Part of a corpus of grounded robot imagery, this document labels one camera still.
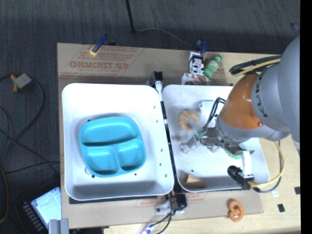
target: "light wood surface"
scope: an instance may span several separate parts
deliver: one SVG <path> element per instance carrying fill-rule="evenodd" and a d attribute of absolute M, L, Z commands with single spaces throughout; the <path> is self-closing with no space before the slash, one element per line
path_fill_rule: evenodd
<path fill-rule="evenodd" d="M 64 49 L 70 49 L 71 45 L 58 45 L 58 55 L 61 56 L 61 52 Z M 79 51 L 79 45 L 72 46 L 76 51 Z M 216 55 L 217 53 L 208 53 L 208 55 Z M 230 84 L 235 84 L 240 77 L 232 77 L 228 70 L 232 66 L 250 61 L 252 59 L 262 58 L 268 55 L 259 54 L 237 54 L 237 53 L 218 53 L 221 54 L 222 66 L 225 71 L 225 77 L 227 82 Z M 148 71 L 144 70 L 144 75 L 140 74 L 140 79 L 137 78 L 135 82 L 140 83 L 142 80 L 146 80 L 149 77 L 151 71 L 165 71 L 165 75 L 170 77 L 167 78 L 169 83 L 179 83 L 180 77 L 183 75 L 185 70 L 181 68 L 184 63 L 188 62 L 189 51 L 178 51 L 178 50 L 159 50 L 159 49 L 144 49 L 144 51 L 139 52 L 135 58 L 135 65 L 139 66 L 138 69 L 142 69 L 142 65 L 146 68 L 148 66 Z M 59 94 L 66 84 L 75 82 L 75 80 L 66 80 L 62 75 L 60 75 L 60 69 L 62 64 L 58 66 L 59 68 Z M 107 212 L 105 209 L 99 209 L 98 205 L 88 204 L 87 205 L 69 205 L 68 195 L 64 189 L 64 150 L 63 150 L 63 129 L 62 129 L 62 113 L 61 113 L 61 97 L 59 105 L 59 122 L 60 122 L 60 160 L 61 160 L 61 187 L 62 187 L 62 213 L 63 217 L 69 218 L 69 224 L 71 228 L 76 227 L 94 227 L 94 226 L 106 226 L 107 224 L 101 221 L 101 215 L 105 212 L 110 215 L 110 220 L 121 218 L 124 211 L 127 211 L 127 204 L 129 207 L 133 207 L 130 202 L 123 205 L 114 205 L 111 207 L 116 207 L 113 212 Z M 270 171 L 270 177 L 275 177 L 279 172 L 279 161 L 278 161 L 278 151 L 273 142 L 260 139 L 260 144 Z M 196 218 L 178 220 L 179 217 L 173 217 L 170 225 L 164 233 L 166 234 L 189 234 L 189 233 L 210 233 L 210 234 L 231 234 L 231 233 L 299 233 L 301 230 L 301 208 L 300 208 L 300 195 L 295 193 L 294 188 L 300 187 L 300 157 L 295 149 L 291 137 L 287 137 L 281 141 L 281 148 L 285 157 L 286 170 L 283 174 L 281 183 L 274 193 L 260 194 L 260 201 L 263 207 L 263 213 L 259 214 L 247 214 L 243 219 L 238 222 L 232 222 L 227 216 L 219 217 L 208 217 L 208 218 L 198 218 L 198 214 L 195 214 Z M 214 192 L 212 195 L 217 197 L 218 192 Z M 231 197 L 231 192 L 220 192 L 220 198 Z M 207 208 L 209 208 L 210 203 L 205 202 Z M 285 211 L 280 212 L 278 209 L 278 204 L 283 204 Z M 84 215 L 81 211 L 85 211 L 89 217 L 79 218 L 79 215 Z M 136 218 L 137 224 L 123 224 L 120 222 L 116 225 L 110 225 L 108 229 L 105 229 L 105 234 L 124 234 L 124 233 L 141 233 L 148 219 L 145 218 L 146 215 L 154 214 L 154 207 L 145 207 L 143 213 L 133 211 Z"/>

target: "black fabric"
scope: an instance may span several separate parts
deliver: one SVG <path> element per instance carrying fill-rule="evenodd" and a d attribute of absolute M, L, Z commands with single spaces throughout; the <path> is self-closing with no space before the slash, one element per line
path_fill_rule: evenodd
<path fill-rule="evenodd" d="M 18 142 L 49 162 L 59 161 L 57 43 L 94 44 L 103 35 L 118 46 L 190 50 L 197 40 L 207 40 L 208 50 L 281 54 L 299 32 L 300 0 L 129 0 L 136 29 L 130 32 L 125 0 L 0 0 L 0 77 L 26 73 L 43 89 L 43 106 Z M 40 104 L 40 90 L 31 83 L 12 92 L 10 78 L 0 80 L 0 107 L 9 121 L 9 136 L 16 137 Z M 0 112 L 0 130 L 6 128 Z M 0 147 L 4 134 L 0 133 Z M 17 144 L 9 147 L 0 163 L 5 173 L 42 163 L 42 159 Z M 53 165 L 58 172 L 59 166 Z M 23 233 L 13 208 L 18 195 L 55 176 L 40 166 L 6 176 L 8 218 L 1 234 Z"/>

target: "yellow cable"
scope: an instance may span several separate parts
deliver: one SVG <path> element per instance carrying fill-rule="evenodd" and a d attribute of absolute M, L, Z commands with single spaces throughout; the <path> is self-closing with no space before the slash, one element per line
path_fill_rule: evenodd
<path fill-rule="evenodd" d="M 274 179 L 272 179 L 272 180 L 270 180 L 269 182 L 266 182 L 266 183 L 256 183 L 254 181 L 249 181 L 248 183 L 249 183 L 250 187 L 254 188 L 254 187 L 263 187 L 263 186 L 271 185 L 272 183 L 277 182 L 279 180 L 279 178 L 282 176 L 282 174 L 284 173 L 284 170 L 285 170 L 284 156 L 283 156 L 281 148 L 278 145 L 278 142 L 275 142 L 275 145 L 276 145 L 276 147 L 278 149 L 279 154 L 281 155 L 281 161 L 282 161 L 282 169 L 281 169 L 279 175 L 277 175 L 276 178 L 274 178 Z"/>
<path fill-rule="evenodd" d="M 247 72 L 250 72 L 254 69 L 257 69 L 257 68 L 261 68 L 261 67 L 264 67 L 264 66 L 268 66 L 268 65 L 271 65 L 271 64 L 274 64 L 274 63 L 277 63 L 277 62 L 280 62 L 281 59 L 275 59 L 275 60 L 270 60 L 270 61 L 266 61 L 266 62 L 263 62 L 263 63 L 260 63 L 258 65 L 255 65 L 255 66 L 252 66 L 248 69 L 244 69 L 243 71 L 237 73 L 237 74 L 234 74 L 233 76 L 240 76 L 240 75 L 243 75 Z"/>

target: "blue plate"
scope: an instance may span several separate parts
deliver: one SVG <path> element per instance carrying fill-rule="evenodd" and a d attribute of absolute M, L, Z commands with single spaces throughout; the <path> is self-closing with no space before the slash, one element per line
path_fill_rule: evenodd
<path fill-rule="evenodd" d="M 145 145 L 136 123 L 127 117 L 105 117 L 85 123 L 79 132 L 88 170 L 112 177 L 139 169 L 146 160 Z"/>

